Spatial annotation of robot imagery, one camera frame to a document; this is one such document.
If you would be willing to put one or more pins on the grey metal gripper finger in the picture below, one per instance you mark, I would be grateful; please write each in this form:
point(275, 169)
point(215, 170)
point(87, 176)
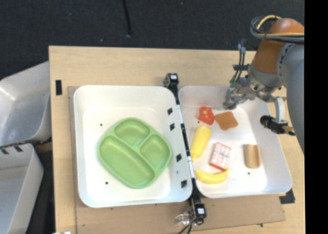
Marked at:
point(237, 100)
point(227, 102)

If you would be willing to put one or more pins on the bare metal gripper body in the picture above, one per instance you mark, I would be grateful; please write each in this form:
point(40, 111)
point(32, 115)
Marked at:
point(247, 89)

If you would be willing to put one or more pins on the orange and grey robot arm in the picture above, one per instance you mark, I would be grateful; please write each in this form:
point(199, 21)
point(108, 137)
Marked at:
point(269, 50)

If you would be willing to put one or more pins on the brown toast slice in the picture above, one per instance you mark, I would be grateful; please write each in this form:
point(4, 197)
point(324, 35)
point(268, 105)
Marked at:
point(226, 120)

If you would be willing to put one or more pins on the red carton with yellow spots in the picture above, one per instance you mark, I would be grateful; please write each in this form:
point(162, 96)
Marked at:
point(206, 116)

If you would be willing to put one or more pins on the yellow squeeze bottle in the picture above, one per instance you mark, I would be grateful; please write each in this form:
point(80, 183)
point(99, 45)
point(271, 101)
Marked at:
point(200, 140)

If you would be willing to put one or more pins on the thin black and white rod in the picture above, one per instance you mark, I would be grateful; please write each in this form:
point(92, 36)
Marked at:
point(183, 126)

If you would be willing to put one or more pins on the red and white carton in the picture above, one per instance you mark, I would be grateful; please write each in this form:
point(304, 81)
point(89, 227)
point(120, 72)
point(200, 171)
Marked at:
point(220, 156)

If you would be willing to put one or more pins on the tan hot dog bun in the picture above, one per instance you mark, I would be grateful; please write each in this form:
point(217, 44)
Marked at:
point(252, 156)

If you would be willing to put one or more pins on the white plastic tray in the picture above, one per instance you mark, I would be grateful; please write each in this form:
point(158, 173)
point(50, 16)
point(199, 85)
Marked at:
point(92, 176)
point(266, 156)

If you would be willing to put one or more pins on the yellow banana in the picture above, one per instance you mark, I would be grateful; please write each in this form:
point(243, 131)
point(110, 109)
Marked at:
point(211, 177)

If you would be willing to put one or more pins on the green divided plate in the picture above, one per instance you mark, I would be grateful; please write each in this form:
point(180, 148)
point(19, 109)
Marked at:
point(123, 156)

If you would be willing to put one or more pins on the black cylinder on white bracket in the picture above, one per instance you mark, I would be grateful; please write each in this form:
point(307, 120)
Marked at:
point(274, 123)

